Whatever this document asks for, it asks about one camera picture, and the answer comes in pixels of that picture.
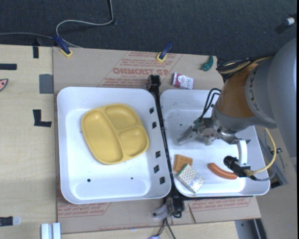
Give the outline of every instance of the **teal object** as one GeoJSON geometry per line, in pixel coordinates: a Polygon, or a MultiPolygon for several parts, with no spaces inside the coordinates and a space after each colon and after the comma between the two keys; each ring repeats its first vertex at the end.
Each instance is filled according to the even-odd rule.
{"type": "Polygon", "coordinates": [[[202,67],[200,68],[201,70],[207,72],[214,64],[214,59],[213,56],[210,55],[208,61],[202,65],[202,67]]]}

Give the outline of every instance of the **yellow cable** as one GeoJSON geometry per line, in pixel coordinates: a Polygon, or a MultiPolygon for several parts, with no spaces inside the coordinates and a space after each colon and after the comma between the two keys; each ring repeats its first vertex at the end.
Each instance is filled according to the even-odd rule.
{"type": "Polygon", "coordinates": [[[249,176],[249,177],[252,176],[252,175],[255,175],[256,173],[260,173],[260,172],[263,172],[263,171],[267,170],[268,168],[270,168],[270,167],[272,166],[272,164],[274,163],[274,161],[275,161],[275,159],[276,159],[276,155],[277,155],[276,144],[275,144],[274,139],[273,139],[273,137],[271,136],[271,134],[269,133],[269,131],[268,131],[267,128],[265,128],[265,131],[266,131],[266,133],[267,133],[267,135],[268,135],[268,137],[269,137],[269,139],[270,139],[270,141],[271,141],[271,143],[272,143],[272,145],[273,145],[273,148],[274,148],[273,158],[272,158],[272,160],[269,162],[269,164],[266,165],[266,166],[265,166],[264,168],[262,168],[262,169],[259,169],[259,170],[256,170],[256,171],[245,170],[245,173],[246,173],[247,176],[249,176]]]}

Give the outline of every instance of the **black hole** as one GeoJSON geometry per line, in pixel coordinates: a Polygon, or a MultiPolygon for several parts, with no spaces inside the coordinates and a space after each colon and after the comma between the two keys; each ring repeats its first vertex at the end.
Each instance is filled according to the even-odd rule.
{"type": "Polygon", "coordinates": [[[159,179],[159,183],[160,184],[163,184],[165,182],[165,177],[160,177],[160,179],[159,179]]]}
{"type": "Polygon", "coordinates": [[[159,166],[157,165],[154,167],[154,173],[157,173],[158,171],[159,171],[159,166]]]}

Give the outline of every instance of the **dark fabric background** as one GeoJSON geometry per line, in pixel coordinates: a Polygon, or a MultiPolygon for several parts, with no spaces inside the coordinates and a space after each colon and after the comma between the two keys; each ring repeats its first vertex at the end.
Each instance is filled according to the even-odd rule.
{"type": "MultiPolygon", "coordinates": [[[[276,51],[297,36],[297,23],[275,28],[297,12],[297,0],[112,0],[117,25],[66,23],[60,35],[86,48],[161,51],[243,59],[276,51]]],[[[52,36],[66,19],[110,20],[107,0],[0,0],[0,33],[52,36]]],[[[0,36],[0,44],[32,45],[33,36],[0,36]]],[[[48,46],[53,41],[42,39],[48,46]]]]}

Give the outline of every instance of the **cardboard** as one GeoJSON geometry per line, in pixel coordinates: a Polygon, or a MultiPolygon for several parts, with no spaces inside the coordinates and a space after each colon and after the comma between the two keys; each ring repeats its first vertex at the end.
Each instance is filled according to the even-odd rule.
{"type": "MultiPolygon", "coordinates": [[[[160,92],[174,88],[175,72],[194,79],[193,89],[221,88],[222,78],[215,70],[217,59],[209,71],[201,70],[209,56],[172,54],[163,63],[157,53],[72,48],[65,57],[53,48],[54,99],[65,87],[143,88],[149,75],[160,75],[160,92]]],[[[55,103],[55,144],[58,173],[58,128],[55,103]]],[[[58,189],[57,217],[62,233],[157,227],[152,210],[162,205],[162,199],[74,205],[68,203],[58,189]]],[[[171,224],[194,224],[260,218],[256,197],[186,200],[181,218],[171,224]]]]}

